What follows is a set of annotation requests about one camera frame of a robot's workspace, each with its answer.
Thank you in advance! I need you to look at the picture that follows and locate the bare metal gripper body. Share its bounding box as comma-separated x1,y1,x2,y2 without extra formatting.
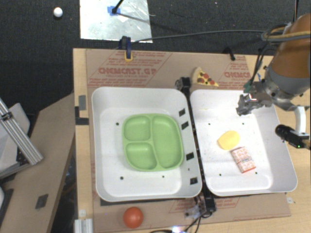
244,82,301,112

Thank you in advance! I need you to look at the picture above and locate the yellow oval toy food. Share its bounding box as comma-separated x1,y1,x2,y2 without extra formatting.
217,130,241,151

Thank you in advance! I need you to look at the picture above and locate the toy pizza slice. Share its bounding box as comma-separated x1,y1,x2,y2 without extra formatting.
191,66,220,87

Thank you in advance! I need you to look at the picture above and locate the white plastic tray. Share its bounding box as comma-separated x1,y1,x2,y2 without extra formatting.
91,86,203,202
189,89,298,198

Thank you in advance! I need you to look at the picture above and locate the pink and white carton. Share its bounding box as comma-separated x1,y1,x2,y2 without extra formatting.
230,146,257,174

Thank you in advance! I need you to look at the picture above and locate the thin black rod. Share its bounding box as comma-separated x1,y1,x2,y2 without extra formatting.
182,86,212,203

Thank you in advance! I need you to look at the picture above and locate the green divided plate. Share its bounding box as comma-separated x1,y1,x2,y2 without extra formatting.
121,113,184,172

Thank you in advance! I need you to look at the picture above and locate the brown cardboard board red print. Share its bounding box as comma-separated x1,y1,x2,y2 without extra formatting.
85,48,292,228

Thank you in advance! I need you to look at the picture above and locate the red ball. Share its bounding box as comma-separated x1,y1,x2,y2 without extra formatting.
122,206,144,229

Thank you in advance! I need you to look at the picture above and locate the black cylinder on white bracket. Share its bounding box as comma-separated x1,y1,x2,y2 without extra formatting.
275,105,311,150

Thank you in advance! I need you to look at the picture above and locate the black block with thin wires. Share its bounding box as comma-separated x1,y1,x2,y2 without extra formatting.
203,195,217,214
175,76,192,91

